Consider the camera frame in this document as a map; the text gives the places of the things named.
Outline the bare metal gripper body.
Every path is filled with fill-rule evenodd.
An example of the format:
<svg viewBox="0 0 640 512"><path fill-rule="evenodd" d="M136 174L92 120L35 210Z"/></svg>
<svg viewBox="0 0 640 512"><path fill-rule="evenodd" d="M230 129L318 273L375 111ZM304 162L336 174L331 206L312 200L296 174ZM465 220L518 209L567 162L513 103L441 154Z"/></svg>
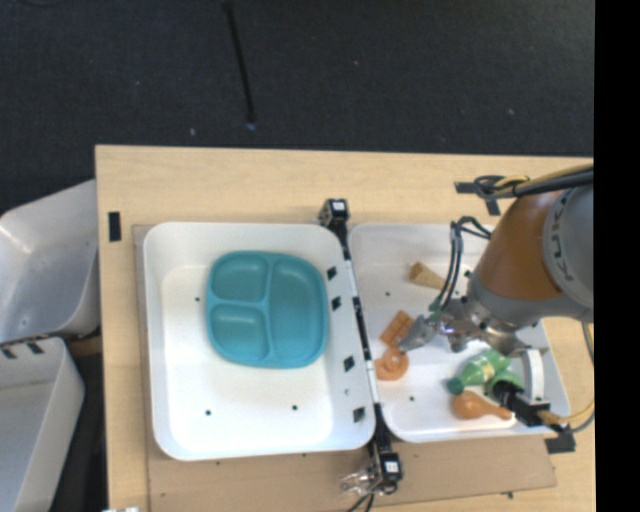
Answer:
<svg viewBox="0 0 640 512"><path fill-rule="evenodd" d="M507 309L495 312L474 298L432 302L437 332L448 338L451 349L461 352L473 340L487 343L504 356L514 356L527 344L519 332L531 325L531 316Z"/></svg>

